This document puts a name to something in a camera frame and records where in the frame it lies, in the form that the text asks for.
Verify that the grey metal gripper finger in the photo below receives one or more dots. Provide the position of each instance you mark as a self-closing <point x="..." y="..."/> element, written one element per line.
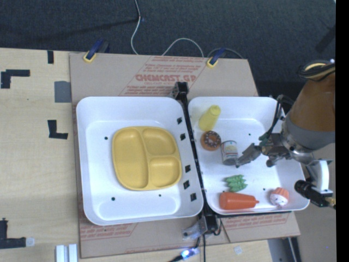
<point x="272" y="161"/>
<point x="249" y="154"/>

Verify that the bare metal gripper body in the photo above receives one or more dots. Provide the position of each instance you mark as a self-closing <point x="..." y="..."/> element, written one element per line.
<point x="280" y="147"/>

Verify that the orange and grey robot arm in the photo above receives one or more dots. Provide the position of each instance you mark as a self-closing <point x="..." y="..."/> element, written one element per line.
<point x="313" y="110"/>

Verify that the small white labelled can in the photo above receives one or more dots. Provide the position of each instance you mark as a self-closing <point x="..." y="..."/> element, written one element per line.
<point x="228" y="151"/>

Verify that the white plastic tray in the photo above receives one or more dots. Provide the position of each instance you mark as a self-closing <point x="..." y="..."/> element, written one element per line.
<point x="256" y="179"/>
<point x="95" y="160"/>

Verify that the green pea pods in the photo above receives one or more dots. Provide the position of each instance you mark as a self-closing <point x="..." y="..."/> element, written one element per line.
<point x="235" y="183"/>

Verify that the brown doughnut with sprinkles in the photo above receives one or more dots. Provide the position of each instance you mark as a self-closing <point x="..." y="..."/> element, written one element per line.
<point x="210" y="140"/>

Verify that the orange bottle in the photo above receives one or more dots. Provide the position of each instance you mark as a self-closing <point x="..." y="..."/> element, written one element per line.
<point x="234" y="201"/>

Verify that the yellow bottle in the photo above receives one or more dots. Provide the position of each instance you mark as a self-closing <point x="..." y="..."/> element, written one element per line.
<point x="208" y="117"/>

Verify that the thin black rod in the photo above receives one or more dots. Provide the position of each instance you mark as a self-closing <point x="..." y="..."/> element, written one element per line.
<point x="194" y="146"/>

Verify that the yellow divided plate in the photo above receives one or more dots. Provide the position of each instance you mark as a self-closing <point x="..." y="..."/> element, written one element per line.
<point x="131" y="157"/>

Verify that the brown cardboard board, red print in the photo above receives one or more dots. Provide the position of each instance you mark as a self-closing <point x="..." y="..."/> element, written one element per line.
<point x="114" y="78"/>

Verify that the black cylinder on white bracket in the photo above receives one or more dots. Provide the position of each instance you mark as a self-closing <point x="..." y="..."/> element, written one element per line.
<point x="313" y="191"/>

